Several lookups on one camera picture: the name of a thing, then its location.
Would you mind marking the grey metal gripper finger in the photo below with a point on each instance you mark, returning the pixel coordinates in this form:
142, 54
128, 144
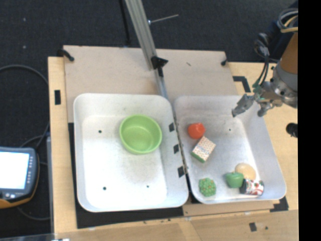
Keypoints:
241, 107
263, 109

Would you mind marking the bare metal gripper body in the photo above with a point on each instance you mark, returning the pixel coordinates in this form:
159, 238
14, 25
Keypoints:
278, 94

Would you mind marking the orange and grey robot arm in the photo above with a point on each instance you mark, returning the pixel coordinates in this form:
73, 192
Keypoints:
289, 59

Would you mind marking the white plastic tray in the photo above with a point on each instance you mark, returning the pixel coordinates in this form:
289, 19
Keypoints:
125, 179
233, 144

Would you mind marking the orange-red toy tomato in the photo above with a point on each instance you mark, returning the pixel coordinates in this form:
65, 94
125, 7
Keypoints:
196, 130

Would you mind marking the white and green carton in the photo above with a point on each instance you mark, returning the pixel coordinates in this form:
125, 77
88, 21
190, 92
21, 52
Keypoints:
203, 149

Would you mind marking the cream toy bread roll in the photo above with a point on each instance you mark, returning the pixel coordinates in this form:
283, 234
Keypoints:
247, 170

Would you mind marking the green toy apple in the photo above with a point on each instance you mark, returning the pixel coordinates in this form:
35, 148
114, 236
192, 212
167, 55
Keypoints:
233, 180

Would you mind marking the red and white small can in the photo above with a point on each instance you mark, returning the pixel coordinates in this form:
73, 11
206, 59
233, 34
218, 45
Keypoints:
253, 187

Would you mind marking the thin black and white rod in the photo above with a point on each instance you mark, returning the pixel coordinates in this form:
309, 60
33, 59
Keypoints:
163, 85

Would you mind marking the green bowl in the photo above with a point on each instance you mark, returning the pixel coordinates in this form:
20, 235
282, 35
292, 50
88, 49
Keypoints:
140, 134

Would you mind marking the pale brown cardboard board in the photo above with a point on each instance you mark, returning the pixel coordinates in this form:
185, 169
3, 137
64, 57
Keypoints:
113, 71

